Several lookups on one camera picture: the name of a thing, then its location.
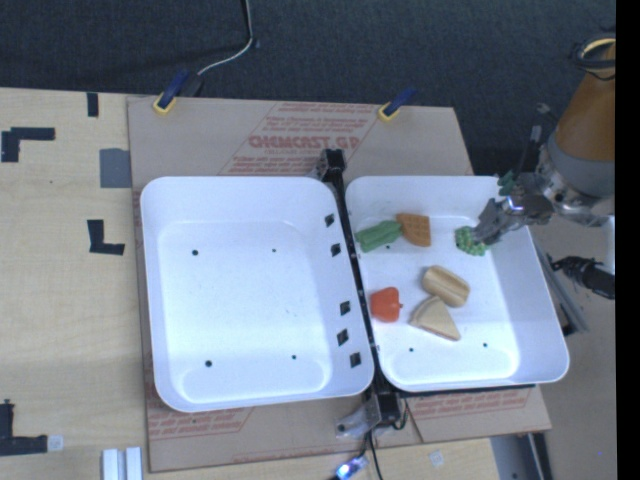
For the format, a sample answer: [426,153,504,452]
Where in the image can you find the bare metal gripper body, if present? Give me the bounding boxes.
[503,169,610,228]

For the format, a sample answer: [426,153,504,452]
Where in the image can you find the green grapes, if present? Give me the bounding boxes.
[453,224,490,258]

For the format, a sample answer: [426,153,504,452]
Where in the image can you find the orange waffle biscuit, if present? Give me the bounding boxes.
[395,212,433,249]

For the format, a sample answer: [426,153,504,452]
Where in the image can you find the tan bread roll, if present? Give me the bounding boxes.
[420,264,472,310]

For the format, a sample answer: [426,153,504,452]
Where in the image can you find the tan sandwich wedge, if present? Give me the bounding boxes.
[408,295,463,342]

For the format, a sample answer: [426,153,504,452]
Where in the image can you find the orange bell pepper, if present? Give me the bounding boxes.
[369,286,405,325]

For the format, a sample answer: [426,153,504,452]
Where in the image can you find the white plastic tray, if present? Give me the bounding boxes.
[139,175,377,414]
[344,174,571,394]

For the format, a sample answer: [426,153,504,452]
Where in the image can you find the brown cardboard board, red print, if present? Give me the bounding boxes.
[125,95,554,474]

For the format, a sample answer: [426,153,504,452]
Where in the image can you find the black cylinder on white bracket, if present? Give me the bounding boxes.
[548,213,617,301]

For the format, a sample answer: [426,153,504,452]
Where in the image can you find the black block with thin wires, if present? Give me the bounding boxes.
[373,388,407,429]
[318,148,348,183]

